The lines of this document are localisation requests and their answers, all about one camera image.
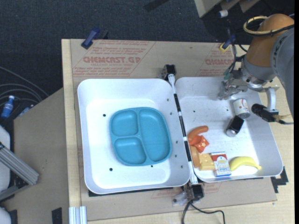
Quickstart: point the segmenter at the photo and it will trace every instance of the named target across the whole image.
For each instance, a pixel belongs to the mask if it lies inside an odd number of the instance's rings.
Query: white cylinder
[[[241,119],[248,118],[250,116],[250,111],[247,105],[246,99],[236,99],[233,102],[235,114]]]
[[[221,10],[221,11],[218,12],[218,16],[220,18],[227,17],[228,16],[228,11],[227,10]]]

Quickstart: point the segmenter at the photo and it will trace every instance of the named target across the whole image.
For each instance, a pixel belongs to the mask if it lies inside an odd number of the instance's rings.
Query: white tray
[[[87,79],[78,86],[84,177],[96,194],[183,186],[190,179],[182,130],[170,84],[162,79]],[[112,115],[122,109],[159,110],[172,141],[159,164],[127,166],[117,160],[109,134]]]
[[[262,169],[240,166],[232,171],[231,176],[215,177],[213,171],[195,168],[196,176],[204,182],[217,182],[279,175],[283,164],[268,122],[251,113],[235,137],[225,134],[229,121],[235,116],[232,105],[235,99],[245,98],[250,111],[253,104],[262,102],[258,92],[252,90],[235,94],[229,100],[219,100],[217,95],[222,80],[222,77],[183,77],[177,80],[176,90],[186,134],[195,127],[207,125],[209,130],[202,135],[210,144],[203,153],[224,151],[229,161],[237,156],[250,156]]]

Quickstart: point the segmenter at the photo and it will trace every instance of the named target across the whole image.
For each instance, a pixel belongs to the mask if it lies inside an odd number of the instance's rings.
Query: blue divided plate
[[[130,166],[163,162],[172,151],[165,118],[153,108],[137,107],[114,113],[110,136],[118,160]]]

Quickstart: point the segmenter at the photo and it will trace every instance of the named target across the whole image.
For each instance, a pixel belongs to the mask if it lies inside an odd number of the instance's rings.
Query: toy banana
[[[256,164],[253,158],[247,156],[236,157],[232,159],[232,161],[229,163],[229,167],[231,171],[236,170],[241,165],[253,166],[256,167],[258,170],[262,168],[261,166]]]

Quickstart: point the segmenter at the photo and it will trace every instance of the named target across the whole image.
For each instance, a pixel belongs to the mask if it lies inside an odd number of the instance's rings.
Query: yellow toy
[[[214,170],[215,165],[210,154],[199,154],[199,169],[203,170]]]
[[[233,158],[229,163],[231,171],[236,170],[241,165],[256,167],[258,170],[262,168],[261,166],[256,164],[253,158],[247,156],[240,156],[240,157]]]

